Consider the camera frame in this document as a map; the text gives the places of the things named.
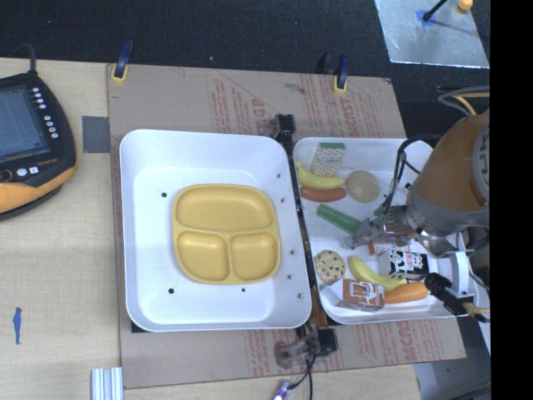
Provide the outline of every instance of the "yellow knob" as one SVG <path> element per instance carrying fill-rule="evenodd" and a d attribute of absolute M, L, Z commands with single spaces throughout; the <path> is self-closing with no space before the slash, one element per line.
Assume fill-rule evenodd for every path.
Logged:
<path fill-rule="evenodd" d="M 462 12 L 466 12 L 467 10 L 470 10 L 473 5 L 474 5 L 474 0 L 459 0 L 459 2 L 457 3 L 457 7 Z"/>

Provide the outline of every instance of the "yellow plate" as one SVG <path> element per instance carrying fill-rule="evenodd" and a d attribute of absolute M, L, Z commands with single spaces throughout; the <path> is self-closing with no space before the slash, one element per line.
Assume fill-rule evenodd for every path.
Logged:
<path fill-rule="evenodd" d="M 197 282 L 261 282 L 280 265 L 276 211 L 253 187 L 212 183 L 182 189 L 172 205 L 172 234 L 180 268 Z"/>

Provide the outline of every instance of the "cardboard sheet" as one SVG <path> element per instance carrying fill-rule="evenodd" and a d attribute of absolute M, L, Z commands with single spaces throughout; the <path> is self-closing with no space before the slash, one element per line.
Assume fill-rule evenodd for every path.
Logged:
<path fill-rule="evenodd" d="M 349 77 L 347 92 L 333 92 L 333 76 L 208 68 L 130 65 L 126 81 L 107 93 L 111 135 L 120 342 L 125 388 L 199 383 L 303 373 L 276 364 L 277 342 L 287 330 L 152 333 L 136 330 L 127 315 L 122 250 L 118 148 L 138 128 L 264 134 L 278 113 L 293 114 L 295 139 L 315 137 L 404 138 L 401 116 L 387 79 Z M 464 358 L 454 318 L 335 326 L 339 349 L 318 360 L 314 372 L 374 368 Z"/>

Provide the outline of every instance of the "metal base plate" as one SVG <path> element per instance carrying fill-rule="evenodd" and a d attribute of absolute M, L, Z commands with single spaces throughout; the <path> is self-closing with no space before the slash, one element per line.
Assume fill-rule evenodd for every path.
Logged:
<path fill-rule="evenodd" d="M 488 68 L 471 11 L 461 13 L 459 0 L 447 0 L 422 20 L 439 1 L 374 0 L 391 62 Z"/>

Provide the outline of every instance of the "blue mark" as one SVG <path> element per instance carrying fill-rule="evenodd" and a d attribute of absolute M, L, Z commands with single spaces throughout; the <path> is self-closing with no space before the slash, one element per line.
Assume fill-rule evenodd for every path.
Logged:
<path fill-rule="evenodd" d="M 15 315 L 13 316 L 13 326 L 15 327 L 15 343 L 17 345 L 20 345 L 20 327 L 22 325 L 22 317 L 21 317 L 22 309 L 20 307 L 17 307 L 15 309 Z"/>
<path fill-rule="evenodd" d="M 419 10 L 416 13 L 416 19 L 422 24 L 422 27 L 430 27 L 431 25 L 435 24 L 436 19 L 435 15 L 431 15 L 430 20 L 428 22 L 424 21 L 422 17 L 424 16 L 424 13 L 427 13 L 427 10 Z"/>

